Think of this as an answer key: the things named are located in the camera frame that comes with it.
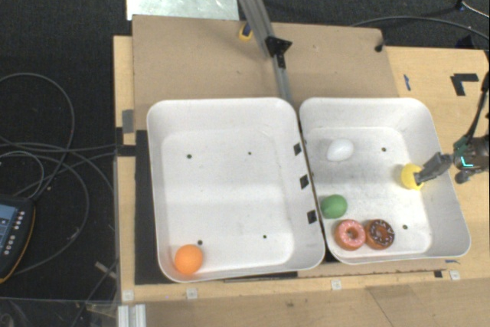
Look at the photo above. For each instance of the pink frosted doughnut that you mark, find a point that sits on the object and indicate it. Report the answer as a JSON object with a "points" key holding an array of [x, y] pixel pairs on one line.
{"points": [[350, 234]]}

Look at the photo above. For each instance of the chocolate frosted doughnut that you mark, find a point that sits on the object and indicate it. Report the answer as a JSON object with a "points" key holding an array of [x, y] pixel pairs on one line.
{"points": [[379, 234]]}

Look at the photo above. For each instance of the brown cardboard board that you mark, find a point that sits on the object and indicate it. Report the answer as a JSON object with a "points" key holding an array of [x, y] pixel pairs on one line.
{"points": [[199, 61]]}

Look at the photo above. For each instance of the orange ball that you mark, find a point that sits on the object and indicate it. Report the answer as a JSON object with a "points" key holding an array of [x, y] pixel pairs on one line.
{"points": [[188, 259]]}

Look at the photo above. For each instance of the white egg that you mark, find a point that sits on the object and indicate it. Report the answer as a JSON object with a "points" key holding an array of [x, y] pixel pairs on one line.
{"points": [[339, 150]]}

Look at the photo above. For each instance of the yellow ball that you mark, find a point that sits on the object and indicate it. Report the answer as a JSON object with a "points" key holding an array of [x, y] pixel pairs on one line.
{"points": [[407, 175]]}

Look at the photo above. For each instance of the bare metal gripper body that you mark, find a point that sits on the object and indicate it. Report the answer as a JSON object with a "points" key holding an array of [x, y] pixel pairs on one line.
{"points": [[478, 157]]}

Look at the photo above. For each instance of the green ball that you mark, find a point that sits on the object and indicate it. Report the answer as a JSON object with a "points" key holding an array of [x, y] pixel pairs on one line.
{"points": [[334, 206]]}

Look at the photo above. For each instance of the white plastic tray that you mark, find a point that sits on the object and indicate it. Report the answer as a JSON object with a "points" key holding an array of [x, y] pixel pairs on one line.
{"points": [[367, 184], [229, 187]]}

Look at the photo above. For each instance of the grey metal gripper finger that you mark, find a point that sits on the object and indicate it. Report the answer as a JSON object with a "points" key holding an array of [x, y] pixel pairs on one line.
{"points": [[434, 166]]}

